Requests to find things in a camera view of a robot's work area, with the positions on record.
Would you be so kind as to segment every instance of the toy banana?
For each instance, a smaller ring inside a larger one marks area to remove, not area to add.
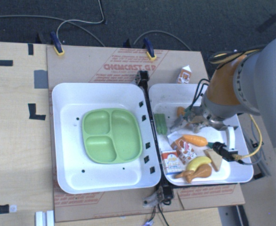
[[[212,160],[207,156],[198,156],[189,162],[186,170],[187,171],[196,171],[200,165],[209,164]]]

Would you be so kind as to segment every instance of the black fabric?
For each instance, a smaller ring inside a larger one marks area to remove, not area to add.
[[[107,47],[123,47],[150,30],[169,32],[193,51],[201,51],[207,71],[212,53],[267,44],[276,38],[276,0],[101,0],[106,24],[84,25]],[[0,0],[0,15],[45,15],[62,19],[101,20],[97,0]],[[61,21],[0,18],[0,41],[34,43],[37,33],[51,43]],[[88,33],[66,24],[63,44],[101,46]],[[166,34],[149,34],[155,49],[188,50]],[[141,48],[142,39],[133,48]]]

